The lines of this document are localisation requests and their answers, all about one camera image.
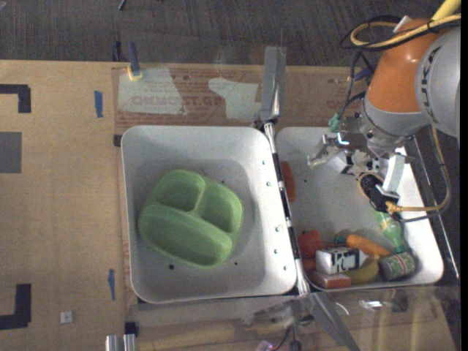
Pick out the black cylinder on white bracket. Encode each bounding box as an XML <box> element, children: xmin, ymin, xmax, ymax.
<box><xmin>358</xmin><ymin>152</ymin><xmax>408</xmax><ymax>214</ymax></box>

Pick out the black and white carton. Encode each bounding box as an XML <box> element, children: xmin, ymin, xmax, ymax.
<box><xmin>314</xmin><ymin>246</ymin><xmax>369</xmax><ymax>275</ymax></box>

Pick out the orange carrot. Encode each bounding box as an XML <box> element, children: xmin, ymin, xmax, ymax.
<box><xmin>333</xmin><ymin>233</ymin><xmax>392</xmax><ymax>258</ymax></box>

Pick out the green patterned can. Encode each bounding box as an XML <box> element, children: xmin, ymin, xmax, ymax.
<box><xmin>378</xmin><ymin>251</ymin><xmax>417</xmax><ymax>282</ymax></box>

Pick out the orange sausage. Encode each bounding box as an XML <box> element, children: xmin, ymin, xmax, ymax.
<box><xmin>280</xmin><ymin>161</ymin><xmax>297</xmax><ymax>203</ymax></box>

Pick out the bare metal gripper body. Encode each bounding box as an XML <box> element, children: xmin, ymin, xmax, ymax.
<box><xmin>328</xmin><ymin>116</ymin><xmax>394</xmax><ymax>176</ymax></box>

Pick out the green divided plate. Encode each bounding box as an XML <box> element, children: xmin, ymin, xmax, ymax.
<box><xmin>137</xmin><ymin>169</ymin><xmax>245</xmax><ymax>268</ymax></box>

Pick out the yellow banana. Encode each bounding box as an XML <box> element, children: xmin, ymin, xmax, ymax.
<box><xmin>343</xmin><ymin>256</ymin><xmax>381</xmax><ymax>285</ymax></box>

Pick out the orange and white packet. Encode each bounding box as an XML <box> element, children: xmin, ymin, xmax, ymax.
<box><xmin>310</xmin><ymin>270</ymin><xmax>352</xmax><ymax>290</ymax></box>

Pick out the brown cardboard board red print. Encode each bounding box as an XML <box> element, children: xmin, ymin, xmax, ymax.
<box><xmin>110</xmin><ymin>63</ymin><xmax>374</xmax><ymax>306</ymax></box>

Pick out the white plastic tray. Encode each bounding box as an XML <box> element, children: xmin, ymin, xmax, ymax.
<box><xmin>120</xmin><ymin>124</ymin><xmax>298</xmax><ymax>305</ymax></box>
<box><xmin>274</xmin><ymin>126</ymin><xmax>445</xmax><ymax>293</ymax></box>

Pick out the clear green plastic bottle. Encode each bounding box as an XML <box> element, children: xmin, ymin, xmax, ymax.
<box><xmin>375</xmin><ymin>210</ymin><xmax>409</xmax><ymax>254</ymax></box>

